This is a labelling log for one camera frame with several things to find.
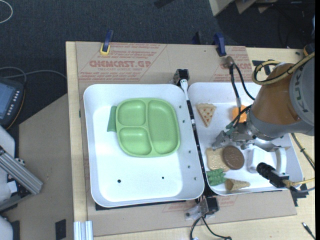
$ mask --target blue clamp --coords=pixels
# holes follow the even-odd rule
[[[195,35],[192,38],[192,44],[193,45],[201,45],[201,38],[202,38],[202,34],[200,31],[198,31],[197,33],[195,33]]]
[[[101,55],[107,56],[109,54],[110,42],[112,40],[113,35],[114,35],[114,31],[109,28],[106,32],[104,43],[101,45],[101,48],[100,48]]]
[[[217,32],[216,34],[214,34],[212,44],[218,46],[216,48],[216,51],[220,57],[227,55],[226,48],[225,48],[225,39],[220,32]]]

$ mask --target brown round cookie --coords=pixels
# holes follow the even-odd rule
[[[235,146],[226,146],[223,149],[222,157],[225,164],[232,170],[239,170],[245,164],[245,157]]]

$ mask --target white cable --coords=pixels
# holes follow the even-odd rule
[[[10,7],[10,10],[11,10],[11,14],[10,14],[10,16],[9,16],[8,18],[6,18],[5,20],[0,21],[0,24],[1,24],[1,23],[5,23],[5,22],[7,22],[8,20],[10,20],[10,19],[11,19],[12,15],[14,14],[14,9],[12,9],[12,6],[11,6],[8,2],[3,1],[3,0],[0,0],[0,2],[5,3],[7,6],[9,6],[9,7]]]

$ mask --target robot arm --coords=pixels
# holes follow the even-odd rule
[[[266,141],[287,133],[315,134],[315,58],[314,53],[297,64],[279,63],[265,81],[253,80],[262,85],[247,120],[227,132],[221,131],[212,148],[235,142],[242,149],[250,144],[261,146]]]

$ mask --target cookie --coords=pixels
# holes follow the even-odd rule
[[[227,178],[224,182],[225,188],[229,191],[235,191],[239,189],[243,189],[246,187],[250,187],[250,183],[247,181]]]
[[[232,170],[239,170],[245,164],[245,157],[235,146],[226,146],[222,151],[225,164]]]
[[[208,147],[205,150],[206,161],[208,168],[210,170],[223,169],[224,172],[230,170],[230,168],[225,164],[222,157],[223,148],[218,148],[213,150],[211,147]]]

